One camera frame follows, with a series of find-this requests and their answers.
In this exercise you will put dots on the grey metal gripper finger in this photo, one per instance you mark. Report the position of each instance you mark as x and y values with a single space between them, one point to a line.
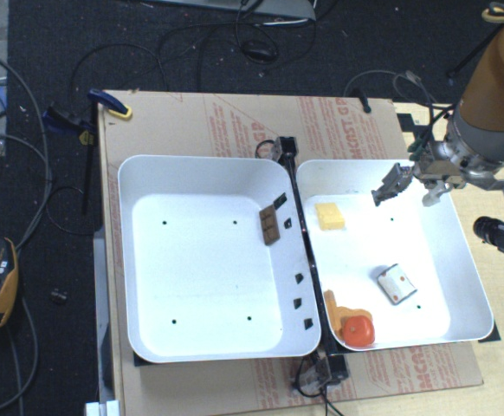
434 194
390 186

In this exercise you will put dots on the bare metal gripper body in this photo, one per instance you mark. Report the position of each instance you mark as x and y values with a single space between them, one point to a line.
449 167

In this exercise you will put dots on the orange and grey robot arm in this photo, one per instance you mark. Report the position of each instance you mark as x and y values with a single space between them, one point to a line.
494 80

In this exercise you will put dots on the white plastic tray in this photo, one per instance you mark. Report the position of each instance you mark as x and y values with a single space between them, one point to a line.
390 245
204 267

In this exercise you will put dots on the yellow cheese block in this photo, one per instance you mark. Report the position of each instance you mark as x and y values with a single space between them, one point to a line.
330 217

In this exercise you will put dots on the white carton with orange dots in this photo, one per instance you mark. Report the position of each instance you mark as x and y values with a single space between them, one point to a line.
396 285

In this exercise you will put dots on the thin black rod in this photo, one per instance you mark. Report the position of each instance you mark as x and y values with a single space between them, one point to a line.
309 249

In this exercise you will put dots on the brown chocolate biscuit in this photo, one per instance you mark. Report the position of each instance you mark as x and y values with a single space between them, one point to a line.
269 225

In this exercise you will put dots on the orange toy carrot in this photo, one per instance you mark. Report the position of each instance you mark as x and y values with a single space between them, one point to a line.
334 310

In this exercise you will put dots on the red toy tomato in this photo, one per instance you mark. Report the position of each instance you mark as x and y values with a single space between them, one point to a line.
358 332

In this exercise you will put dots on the brown cardboard board red print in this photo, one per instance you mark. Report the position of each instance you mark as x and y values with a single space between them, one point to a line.
217 119

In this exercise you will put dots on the black cylinder on white bracket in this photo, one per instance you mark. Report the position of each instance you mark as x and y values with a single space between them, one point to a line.
496 234

